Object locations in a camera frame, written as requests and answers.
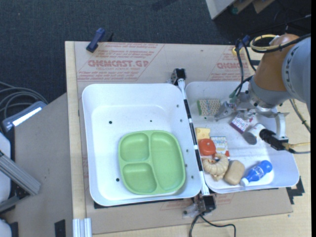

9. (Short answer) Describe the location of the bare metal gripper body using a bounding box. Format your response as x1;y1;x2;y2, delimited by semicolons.
233;91;278;115

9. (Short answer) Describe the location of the purple and white packet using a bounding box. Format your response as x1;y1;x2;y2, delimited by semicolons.
230;116;255;134

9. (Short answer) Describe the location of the green and beige carton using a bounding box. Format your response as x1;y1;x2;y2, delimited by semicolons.
197;99;221;117

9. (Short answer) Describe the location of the white can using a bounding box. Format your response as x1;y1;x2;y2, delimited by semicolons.
243;123;266;146

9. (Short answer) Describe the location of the yellow cheese wedge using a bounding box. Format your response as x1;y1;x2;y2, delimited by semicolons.
195;127;211;142

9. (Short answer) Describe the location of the white and orange carton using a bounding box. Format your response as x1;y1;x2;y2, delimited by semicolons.
210;136;231;158

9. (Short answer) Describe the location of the thin black and white rod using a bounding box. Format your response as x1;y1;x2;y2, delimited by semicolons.
177;79;210;196

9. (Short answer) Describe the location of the red can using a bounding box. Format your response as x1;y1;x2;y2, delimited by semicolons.
198;138;217;157

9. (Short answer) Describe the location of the white plastic tray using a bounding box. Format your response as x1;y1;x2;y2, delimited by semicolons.
185;81;300;194
81;83;203;206

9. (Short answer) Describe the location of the blue and white bottle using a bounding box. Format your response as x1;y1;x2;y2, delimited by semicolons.
239;160;273;187

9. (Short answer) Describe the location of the tan bread roll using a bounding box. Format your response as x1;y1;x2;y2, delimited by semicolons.
224;159;245;186

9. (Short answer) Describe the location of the green divided plate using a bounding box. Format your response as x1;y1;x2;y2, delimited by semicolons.
118;130;186;196

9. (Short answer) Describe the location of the brown cardboard board, red print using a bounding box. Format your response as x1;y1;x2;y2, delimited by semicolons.
74;42;294;235

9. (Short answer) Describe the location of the black cylinder on white bracket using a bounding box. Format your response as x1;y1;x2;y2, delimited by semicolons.
259;112;290;152

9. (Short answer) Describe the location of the beige bread ring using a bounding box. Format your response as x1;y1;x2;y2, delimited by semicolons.
201;153;230;182

